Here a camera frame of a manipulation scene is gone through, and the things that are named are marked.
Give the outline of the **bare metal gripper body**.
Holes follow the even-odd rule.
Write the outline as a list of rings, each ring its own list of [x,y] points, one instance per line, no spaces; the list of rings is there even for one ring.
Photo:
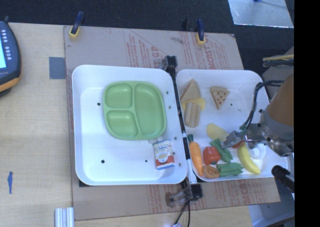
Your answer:
[[[267,145],[280,157],[294,153],[294,127],[284,124],[268,126],[265,122],[251,124],[246,134],[260,135],[260,142]]]

